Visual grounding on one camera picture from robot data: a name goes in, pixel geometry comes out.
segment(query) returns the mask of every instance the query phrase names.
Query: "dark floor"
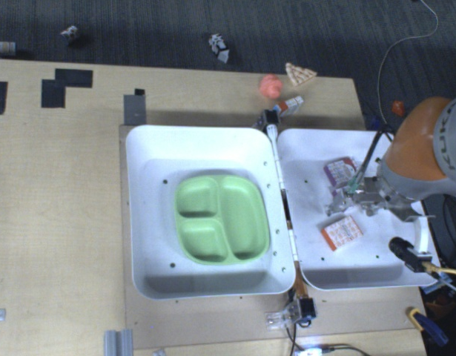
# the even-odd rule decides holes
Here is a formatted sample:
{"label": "dark floor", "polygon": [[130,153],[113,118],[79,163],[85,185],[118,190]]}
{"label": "dark floor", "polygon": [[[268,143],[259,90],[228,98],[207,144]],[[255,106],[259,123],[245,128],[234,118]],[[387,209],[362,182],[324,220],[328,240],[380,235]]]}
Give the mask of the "dark floor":
{"label": "dark floor", "polygon": [[[404,101],[408,113],[426,97],[456,96],[456,0],[424,1],[438,15],[436,33],[394,47],[380,80],[393,128],[403,119],[390,111],[392,101]],[[83,37],[68,47],[59,33],[71,24]],[[16,42],[19,58],[257,73],[284,73],[292,62],[352,78],[368,128],[380,115],[386,50],[434,26],[433,14],[411,0],[0,0],[0,41]],[[227,65],[211,53],[212,33],[231,48]],[[444,218],[456,232],[456,201],[439,198],[429,202],[437,212],[432,225],[453,264],[456,245]]]}

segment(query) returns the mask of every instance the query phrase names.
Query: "orange and white box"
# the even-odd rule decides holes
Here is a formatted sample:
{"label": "orange and white box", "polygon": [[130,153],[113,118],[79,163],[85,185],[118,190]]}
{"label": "orange and white box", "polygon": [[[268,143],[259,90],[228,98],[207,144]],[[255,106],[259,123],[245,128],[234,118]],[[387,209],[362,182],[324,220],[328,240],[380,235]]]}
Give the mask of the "orange and white box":
{"label": "orange and white box", "polygon": [[344,217],[341,220],[327,225],[322,229],[322,235],[332,251],[336,251],[340,246],[350,243],[363,233],[351,216]]}

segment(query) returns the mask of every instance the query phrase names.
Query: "green divided plate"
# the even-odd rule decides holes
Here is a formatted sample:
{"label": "green divided plate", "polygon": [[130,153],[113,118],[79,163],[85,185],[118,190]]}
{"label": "green divided plate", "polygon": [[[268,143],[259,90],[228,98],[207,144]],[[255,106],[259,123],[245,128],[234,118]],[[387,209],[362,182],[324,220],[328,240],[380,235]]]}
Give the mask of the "green divided plate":
{"label": "green divided plate", "polygon": [[233,175],[181,182],[175,195],[176,232],[185,254],[198,263],[230,265],[261,257],[269,228],[259,189]]}

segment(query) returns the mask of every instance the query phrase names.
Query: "wooden table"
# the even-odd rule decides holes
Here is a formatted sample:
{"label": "wooden table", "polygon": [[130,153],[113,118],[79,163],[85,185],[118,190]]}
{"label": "wooden table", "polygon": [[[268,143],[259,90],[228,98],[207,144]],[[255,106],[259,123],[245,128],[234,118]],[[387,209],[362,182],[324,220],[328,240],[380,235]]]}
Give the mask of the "wooden table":
{"label": "wooden table", "polygon": [[[66,88],[64,109],[41,108],[42,79],[54,79],[56,68],[92,70],[93,87]],[[7,310],[0,322],[0,356],[102,355],[106,330],[131,328],[121,230],[123,96],[145,90],[149,123],[251,126],[272,106],[257,91],[261,78],[0,60],[0,81],[8,82],[0,116],[0,309]],[[363,128],[350,79],[319,77],[298,89],[285,76],[282,80],[285,99],[301,95],[305,100],[284,121],[287,126]],[[425,354],[419,332],[404,314],[410,306],[423,310],[418,289],[310,292],[321,313],[315,326],[326,330],[302,330],[299,343],[350,343],[372,355]],[[242,304],[260,315],[255,297]],[[239,331],[231,326],[226,323],[227,332]],[[264,331],[264,323],[257,326]],[[190,323],[184,328],[196,333]],[[165,348],[168,356],[284,356],[290,349],[284,332],[267,340],[198,346],[180,342],[176,332],[165,336],[177,345]]]}

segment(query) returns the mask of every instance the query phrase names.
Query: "triangular wooden block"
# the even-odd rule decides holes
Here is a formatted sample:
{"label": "triangular wooden block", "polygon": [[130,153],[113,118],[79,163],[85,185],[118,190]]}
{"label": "triangular wooden block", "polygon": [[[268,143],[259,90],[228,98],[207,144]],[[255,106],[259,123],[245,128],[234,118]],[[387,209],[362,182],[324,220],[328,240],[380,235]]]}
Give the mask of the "triangular wooden block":
{"label": "triangular wooden block", "polygon": [[301,85],[303,82],[307,82],[317,75],[315,71],[309,70],[308,68],[294,66],[292,63],[285,64],[285,71],[294,86]]}

